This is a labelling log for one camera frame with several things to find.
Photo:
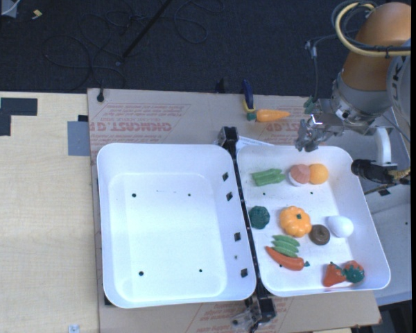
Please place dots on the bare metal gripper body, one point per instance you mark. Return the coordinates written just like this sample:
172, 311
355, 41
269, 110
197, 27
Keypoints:
336, 121

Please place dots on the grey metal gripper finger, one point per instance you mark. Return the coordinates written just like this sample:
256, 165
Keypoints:
316, 141
302, 137

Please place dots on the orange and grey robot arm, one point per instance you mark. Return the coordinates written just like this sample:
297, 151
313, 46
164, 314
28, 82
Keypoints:
374, 47

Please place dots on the orange fruit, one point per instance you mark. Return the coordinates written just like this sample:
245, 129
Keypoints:
319, 173

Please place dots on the orange carrot with green top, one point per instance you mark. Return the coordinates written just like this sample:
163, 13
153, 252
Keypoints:
272, 115

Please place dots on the green beans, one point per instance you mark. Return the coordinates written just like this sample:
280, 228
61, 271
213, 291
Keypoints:
268, 177

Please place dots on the white plastic tray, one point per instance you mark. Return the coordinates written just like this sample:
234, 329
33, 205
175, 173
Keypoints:
319, 200
166, 227

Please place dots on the yellow pumpkin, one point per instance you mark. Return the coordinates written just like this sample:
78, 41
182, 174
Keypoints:
294, 220

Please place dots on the white egg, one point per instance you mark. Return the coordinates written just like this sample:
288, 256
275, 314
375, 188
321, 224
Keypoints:
341, 226

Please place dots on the dark green broccoli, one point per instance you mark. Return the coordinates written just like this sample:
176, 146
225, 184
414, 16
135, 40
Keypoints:
259, 217

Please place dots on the brown doughnut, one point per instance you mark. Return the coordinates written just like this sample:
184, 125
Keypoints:
319, 234

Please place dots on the thin black rod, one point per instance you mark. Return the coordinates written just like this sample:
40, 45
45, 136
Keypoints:
248, 217

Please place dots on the green pea pods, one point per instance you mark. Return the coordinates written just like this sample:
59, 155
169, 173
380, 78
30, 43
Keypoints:
286, 245

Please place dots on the orange red chili pepper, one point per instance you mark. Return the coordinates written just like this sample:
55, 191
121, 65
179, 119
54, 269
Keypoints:
286, 260

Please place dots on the red strawberry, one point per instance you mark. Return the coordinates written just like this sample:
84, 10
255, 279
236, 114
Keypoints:
355, 272
333, 276

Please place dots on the brown cardboard board red print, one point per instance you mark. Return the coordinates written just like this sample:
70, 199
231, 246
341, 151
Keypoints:
166, 123

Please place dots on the black cylinder on white bracket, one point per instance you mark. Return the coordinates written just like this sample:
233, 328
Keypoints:
371, 170

